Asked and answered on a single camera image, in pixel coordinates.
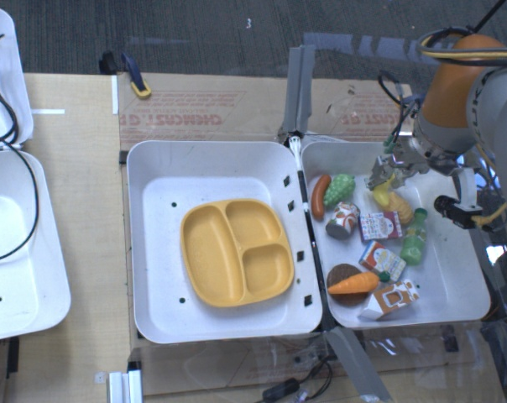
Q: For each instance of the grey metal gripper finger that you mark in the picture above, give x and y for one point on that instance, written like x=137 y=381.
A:
x=397 y=181
x=374 y=179

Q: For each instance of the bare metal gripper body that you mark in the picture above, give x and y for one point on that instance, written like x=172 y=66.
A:
x=406 y=160

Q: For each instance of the yellow toy corn cob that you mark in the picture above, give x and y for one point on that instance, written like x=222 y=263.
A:
x=398 y=207

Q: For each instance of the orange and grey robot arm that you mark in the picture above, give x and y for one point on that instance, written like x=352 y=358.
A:
x=451 y=86

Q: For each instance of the green toy grapes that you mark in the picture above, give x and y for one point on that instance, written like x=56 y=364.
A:
x=339 y=188

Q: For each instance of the pink and white carton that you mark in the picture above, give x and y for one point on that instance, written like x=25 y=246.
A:
x=379 y=226

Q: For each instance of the white and orange can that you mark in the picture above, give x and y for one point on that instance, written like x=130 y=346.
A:
x=342 y=221

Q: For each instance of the red-brown toy sausage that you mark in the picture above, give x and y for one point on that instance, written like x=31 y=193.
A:
x=319 y=197

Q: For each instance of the green plastic bottle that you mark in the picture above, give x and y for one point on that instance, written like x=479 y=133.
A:
x=414 y=242

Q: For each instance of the red white blue carton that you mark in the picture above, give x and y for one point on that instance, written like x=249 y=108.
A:
x=381 y=260

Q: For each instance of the brown round biscuit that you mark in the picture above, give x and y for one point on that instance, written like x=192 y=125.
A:
x=341 y=272

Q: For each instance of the white plastic tray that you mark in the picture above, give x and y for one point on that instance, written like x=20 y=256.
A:
x=451 y=267
x=165 y=233

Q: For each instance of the orange toy carrot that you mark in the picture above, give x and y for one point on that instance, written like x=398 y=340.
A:
x=356 y=284

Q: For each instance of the orange and white carton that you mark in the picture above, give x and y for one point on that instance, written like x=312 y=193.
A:
x=390 y=300

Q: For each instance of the brown cardboard board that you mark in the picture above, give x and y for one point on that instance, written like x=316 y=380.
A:
x=245 y=107

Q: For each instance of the yellow divided plate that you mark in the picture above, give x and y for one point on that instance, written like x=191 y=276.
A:
x=220 y=258

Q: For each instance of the black cylinder on white bracket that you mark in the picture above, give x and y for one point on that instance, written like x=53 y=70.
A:
x=459 y=212

